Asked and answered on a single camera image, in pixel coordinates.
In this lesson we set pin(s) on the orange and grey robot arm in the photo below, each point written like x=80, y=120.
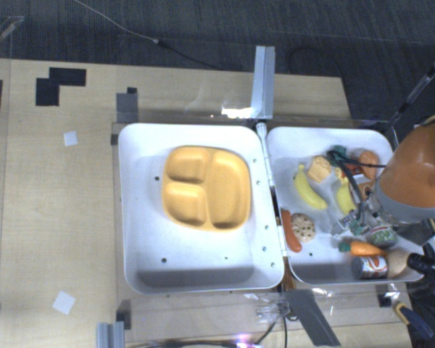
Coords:
x=417, y=165

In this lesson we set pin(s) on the dull grey metal gripper finger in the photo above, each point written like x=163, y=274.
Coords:
x=341, y=226

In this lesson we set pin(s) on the chocolate chip biscuit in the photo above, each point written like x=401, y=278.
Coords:
x=302, y=227

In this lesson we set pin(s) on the orange carrot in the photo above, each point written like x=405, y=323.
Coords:
x=366, y=248

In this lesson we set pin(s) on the orange and white can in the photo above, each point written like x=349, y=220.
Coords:
x=369, y=267

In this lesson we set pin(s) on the dark green broccoli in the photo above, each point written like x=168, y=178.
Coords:
x=340, y=151

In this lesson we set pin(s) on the yellow divided plate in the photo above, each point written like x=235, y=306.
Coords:
x=206, y=189

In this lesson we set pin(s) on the green and white can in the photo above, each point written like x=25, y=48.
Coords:
x=384, y=236

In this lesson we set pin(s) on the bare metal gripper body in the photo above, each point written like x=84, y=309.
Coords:
x=367, y=211

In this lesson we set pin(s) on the tan round bread roll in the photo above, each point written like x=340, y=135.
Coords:
x=398, y=263

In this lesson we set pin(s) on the tan bread slice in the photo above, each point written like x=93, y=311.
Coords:
x=320, y=169

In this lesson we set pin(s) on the white plastic tray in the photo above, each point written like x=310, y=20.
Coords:
x=320, y=263
x=203, y=259

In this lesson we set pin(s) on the yellow banana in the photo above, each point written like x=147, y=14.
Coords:
x=345, y=198
x=308, y=192

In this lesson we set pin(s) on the red sausage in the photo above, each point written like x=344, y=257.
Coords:
x=291, y=234

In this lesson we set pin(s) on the orange brown croissant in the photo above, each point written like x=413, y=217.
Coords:
x=369, y=161

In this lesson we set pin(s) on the black cylinder on white bracket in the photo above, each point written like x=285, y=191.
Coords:
x=422, y=262

